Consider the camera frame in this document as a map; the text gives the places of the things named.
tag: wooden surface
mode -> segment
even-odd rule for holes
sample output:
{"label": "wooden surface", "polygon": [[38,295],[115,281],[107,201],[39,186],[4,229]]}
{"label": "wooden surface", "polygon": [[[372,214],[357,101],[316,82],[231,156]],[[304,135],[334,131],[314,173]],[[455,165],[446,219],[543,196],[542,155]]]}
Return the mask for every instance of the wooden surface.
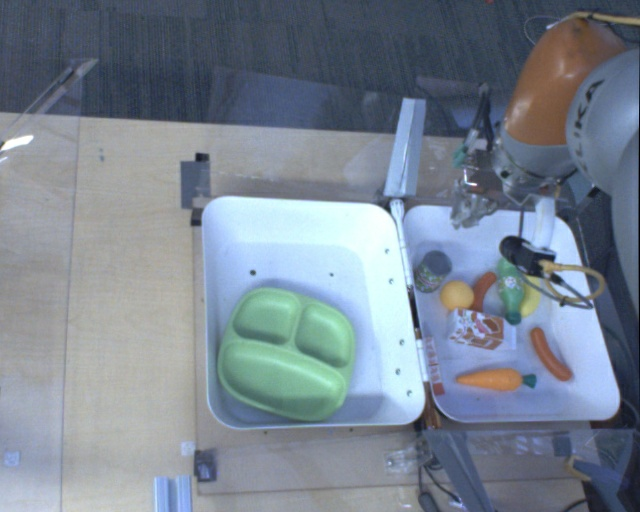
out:
{"label": "wooden surface", "polygon": [[[24,417],[42,412],[41,403],[25,403],[5,388],[11,368],[23,365],[32,373],[25,373],[21,384],[37,382],[32,395],[58,400],[45,422],[58,450],[33,461],[30,454],[42,454],[44,438],[36,443],[25,432],[21,441],[9,443],[3,430],[5,449],[19,445],[23,461],[17,470],[1,468],[0,487],[17,491],[13,498],[0,492],[0,509],[152,510],[155,476],[192,472],[192,457],[182,450],[189,446],[183,443],[196,441],[198,430],[194,254],[190,212],[180,209],[180,161],[210,153],[214,176],[232,177],[229,183],[235,184],[249,171],[271,180],[340,176],[347,186],[362,188],[381,183],[392,144],[391,136],[374,134],[81,119],[75,210],[64,201],[51,207],[74,212],[70,280],[64,261],[44,266],[47,279],[70,283],[68,328],[64,311],[38,310],[34,325],[56,320],[62,329],[56,343],[25,334],[23,350],[3,351],[0,363],[2,418],[9,410],[21,409]],[[438,165],[448,162],[450,144],[436,139],[425,145],[435,156],[423,159],[423,167],[434,178],[441,176]],[[65,172],[68,179],[75,177],[75,169]],[[53,226],[60,224],[50,211],[47,215]],[[53,241],[58,235],[52,233]],[[4,298],[1,306],[3,319],[11,317],[13,304]],[[42,346],[49,352],[34,361],[32,354]],[[390,448],[401,448],[400,441]],[[250,457],[244,462],[254,463]],[[522,480],[514,474],[508,482],[487,482],[496,507],[555,511],[582,496],[577,480],[538,471],[533,479],[523,473]],[[390,478],[382,487],[217,495],[199,494],[194,483],[194,510],[419,510],[415,481],[413,475]],[[455,510],[434,493],[442,510]]]}

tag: small box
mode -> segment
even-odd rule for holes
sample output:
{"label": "small box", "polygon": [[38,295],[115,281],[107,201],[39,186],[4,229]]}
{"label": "small box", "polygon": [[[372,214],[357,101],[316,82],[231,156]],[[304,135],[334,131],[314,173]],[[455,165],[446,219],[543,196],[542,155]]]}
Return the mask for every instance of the small box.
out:
{"label": "small box", "polygon": [[470,309],[454,309],[448,318],[449,341],[463,345],[495,350],[498,347],[514,349],[516,329],[504,318]]}

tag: green plate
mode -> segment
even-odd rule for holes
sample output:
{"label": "green plate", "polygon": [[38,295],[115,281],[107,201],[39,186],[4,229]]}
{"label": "green plate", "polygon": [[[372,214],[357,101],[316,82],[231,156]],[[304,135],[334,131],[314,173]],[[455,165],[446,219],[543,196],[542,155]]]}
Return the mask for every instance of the green plate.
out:
{"label": "green plate", "polygon": [[340,311],[279,288],[236,305],[218,354],[218,377],[236,399],[300,421],[322,421],[344,403],[355,336]]}

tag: toy bottle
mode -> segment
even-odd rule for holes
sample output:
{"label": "toy bottle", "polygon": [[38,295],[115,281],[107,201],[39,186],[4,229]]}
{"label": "toy bottle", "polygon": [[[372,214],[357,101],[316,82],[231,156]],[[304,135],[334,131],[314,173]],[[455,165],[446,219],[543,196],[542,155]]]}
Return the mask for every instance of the toy bottle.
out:
{"label": "toy bottle", "polygon": [[522,320],[520,303],[524,299],[524,281],[518,269],[504,258],[498,262],[498,294],[505,306],[505,319],[511,325],[517,325]]}

